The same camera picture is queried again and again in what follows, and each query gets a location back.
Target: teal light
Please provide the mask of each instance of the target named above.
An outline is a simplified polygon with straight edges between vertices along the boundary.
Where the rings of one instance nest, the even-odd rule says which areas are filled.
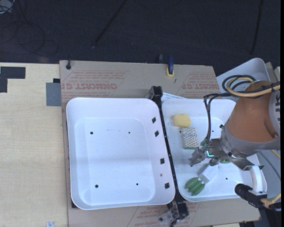
[[[214,157],[214,155],[209,155],[208,150],[206,152],[208,157]]]

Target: cardboard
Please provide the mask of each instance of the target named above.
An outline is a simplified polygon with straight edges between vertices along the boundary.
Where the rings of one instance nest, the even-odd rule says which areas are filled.
[[[70,227],[162,227],[159,216],[166,205],[80,210],[73,208],[70,192],[69,151],[65,108],[75,97],[146,97],[152,86],[164,93],[185,98],[203,98],[220,89],[211,66],[174,65],[174,76],[166,74],[166,64],[100,61],[60,61],[65,169]],[[258,209],[240,198],[222,201],[186,202],[189,216],[179,227],[210,226],[259,220]]]

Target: light wood surface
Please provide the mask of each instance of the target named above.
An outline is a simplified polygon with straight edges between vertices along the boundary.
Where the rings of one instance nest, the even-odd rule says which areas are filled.
[[[68,226],[61,107],[46,106],[57,64],[26,67],[0,93],[0,227]]]

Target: yellow sponge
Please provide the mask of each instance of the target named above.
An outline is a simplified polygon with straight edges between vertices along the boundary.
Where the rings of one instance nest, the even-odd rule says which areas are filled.
[[[178,127],[189,127],[190,126],[190,118],[187,114],[183,113],[183,114],[178,114],[174,116],[174,124],[175,126]]]

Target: dark background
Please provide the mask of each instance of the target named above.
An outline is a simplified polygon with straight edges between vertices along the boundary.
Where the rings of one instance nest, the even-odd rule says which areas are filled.
[[[280,66],[281,0],[261,9],[261,0],[128,0],[93,49],[123,1],[15,0],[0,14],[0,62],[157,63],[162,54],[217,76],[256,57]]]

